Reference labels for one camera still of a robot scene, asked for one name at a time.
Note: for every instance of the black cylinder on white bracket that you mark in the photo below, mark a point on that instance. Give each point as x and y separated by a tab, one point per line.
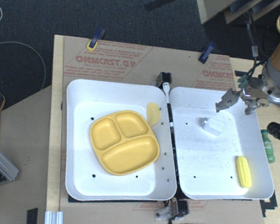
279	131

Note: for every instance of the white bottle with grey cap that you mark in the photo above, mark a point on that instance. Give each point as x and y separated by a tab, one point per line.
215	126

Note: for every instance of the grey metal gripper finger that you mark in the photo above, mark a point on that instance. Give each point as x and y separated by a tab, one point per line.
227	100
251	107

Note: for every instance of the yellow corn cob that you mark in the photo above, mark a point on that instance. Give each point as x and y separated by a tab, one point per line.
243	172

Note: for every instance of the thin black and white rod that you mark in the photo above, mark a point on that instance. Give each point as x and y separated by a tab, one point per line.
171	117

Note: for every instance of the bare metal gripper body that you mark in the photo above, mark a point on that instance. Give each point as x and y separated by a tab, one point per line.
256	90

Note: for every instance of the white plastic tray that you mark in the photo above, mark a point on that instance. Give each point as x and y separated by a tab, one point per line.
80	167
208	165

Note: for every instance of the green bottle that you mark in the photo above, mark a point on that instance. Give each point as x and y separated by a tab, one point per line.
268	147

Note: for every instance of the yellow divided plate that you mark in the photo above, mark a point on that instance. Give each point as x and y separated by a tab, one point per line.
124	144

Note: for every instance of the brown cardboard board red print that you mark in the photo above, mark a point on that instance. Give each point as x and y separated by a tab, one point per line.
144	67

